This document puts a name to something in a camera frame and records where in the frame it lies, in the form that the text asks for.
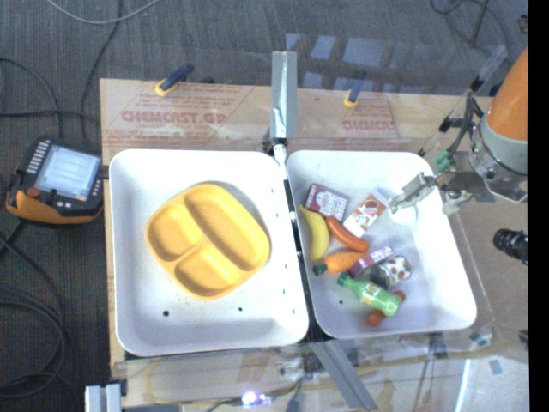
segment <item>yellow plate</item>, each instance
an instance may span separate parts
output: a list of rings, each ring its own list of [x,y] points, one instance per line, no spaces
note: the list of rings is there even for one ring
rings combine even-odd
[[[192,296],[212,300],[254,275],[270,254],[268,236],[225,188],[195,185],[147,221],[145,240],[168,275]]]

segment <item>white cable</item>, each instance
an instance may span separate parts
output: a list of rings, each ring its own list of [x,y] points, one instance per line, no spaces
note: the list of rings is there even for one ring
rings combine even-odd
[[[164,0],[153,0],[152,2],[147,3],[145,6],[139,8],[138,10],[136,10],[136,11],[130,13],[130,14],[124,15],[120,18],[113,18],[111,20],[103,20],[103,21],[87,20],[85,18],[81,18],[77,15],[71,14],[67,9],[62,8],[61,6],[59,6],[57,3],[53,2],[52,0],[46,0],[46,1],[49,4],[53,5],[56,9],[60,10],[64,14],[68,15],[69,17],[74,18],[75,20],[82,21],[84,23],[89,23],[89,24],[110,24],[110,23],[116,23],[117,21],[128,20],[129,18],[141,13],[145,9],[150,8],[154,4],[157,4],[157,3],[162,2]]]

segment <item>toy banana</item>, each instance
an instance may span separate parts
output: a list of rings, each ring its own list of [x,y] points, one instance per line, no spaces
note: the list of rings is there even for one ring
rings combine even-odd
[[[305,217],[312,234],[309,259],[311,261],[318,261],[328,250],[329,231],[326,221],[322,215],[306,209],[303,204],[298,206],[298,211]]]

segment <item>blue clamp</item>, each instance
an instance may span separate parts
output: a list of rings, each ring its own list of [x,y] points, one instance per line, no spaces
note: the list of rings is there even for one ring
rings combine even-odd
[[[347,93],[345,94],[345,99],[343,100],[343,105],[349,108],[354,108],[359,103],[359,93],[362,90],[362,84],[364,84],[364,79],[366,79],[366,71],[361,70],[357,72],[357,75],[353,78],[353,82],[347,82],[346,88]]]
[[[190,75],[194,69],[195,66],[193,66],[192,64],[182,65],[166,79],[163,79],[158,84],[156,84],[156,86],[154,86],[154,91],[160,96],[166,96],[175,89],[175,86],[179,81],[184,81],[185,79],[187,79],[187,76]]]

